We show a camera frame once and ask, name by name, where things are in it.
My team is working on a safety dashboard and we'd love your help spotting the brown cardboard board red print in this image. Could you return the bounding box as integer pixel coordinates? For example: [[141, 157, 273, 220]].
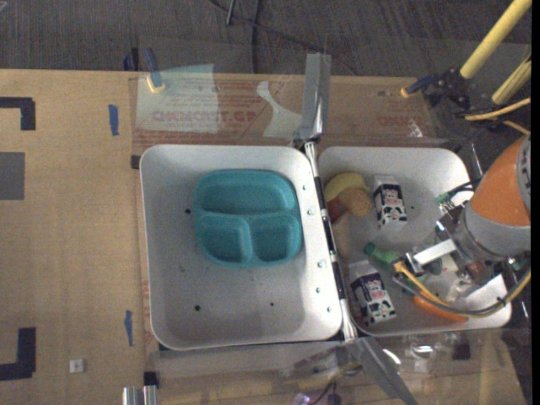
[[128, 75, 522, 390]]

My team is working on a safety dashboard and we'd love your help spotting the white plastic tray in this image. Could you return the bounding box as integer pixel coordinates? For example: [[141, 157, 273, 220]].
[[316, 145, 514, 338], [138, 143, 343, 351]]

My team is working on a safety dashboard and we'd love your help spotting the cow print milk carton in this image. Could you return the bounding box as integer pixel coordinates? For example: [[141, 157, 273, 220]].
[[371, 174, 408, 230], [348, 259, 398, 328]]

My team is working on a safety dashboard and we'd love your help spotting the yellow banana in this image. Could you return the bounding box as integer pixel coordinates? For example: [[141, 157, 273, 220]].
[[323, 172, 371, 203]]

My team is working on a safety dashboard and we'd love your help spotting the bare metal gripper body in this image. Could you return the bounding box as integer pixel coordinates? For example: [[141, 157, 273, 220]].
[[435, 201, 499, 285]]

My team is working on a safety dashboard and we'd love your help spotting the brown round biscuit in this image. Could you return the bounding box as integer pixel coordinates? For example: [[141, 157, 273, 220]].
[[339, 186, 373, 218]]

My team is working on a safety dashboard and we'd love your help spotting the teal divided plate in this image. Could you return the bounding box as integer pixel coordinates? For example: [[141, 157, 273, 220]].
[[192, 169, 304, 268]]

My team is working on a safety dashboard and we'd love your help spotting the red round toy fruit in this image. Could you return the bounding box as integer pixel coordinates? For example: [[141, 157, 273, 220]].
[[327, 198, 349, 224]]

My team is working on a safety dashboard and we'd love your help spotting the green bottle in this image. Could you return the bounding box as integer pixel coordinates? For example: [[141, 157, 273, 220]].
[[363, 241, 406, 272]]

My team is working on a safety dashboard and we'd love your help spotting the orange carrot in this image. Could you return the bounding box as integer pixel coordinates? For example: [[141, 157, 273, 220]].
[[412, 294, 470, 324]]

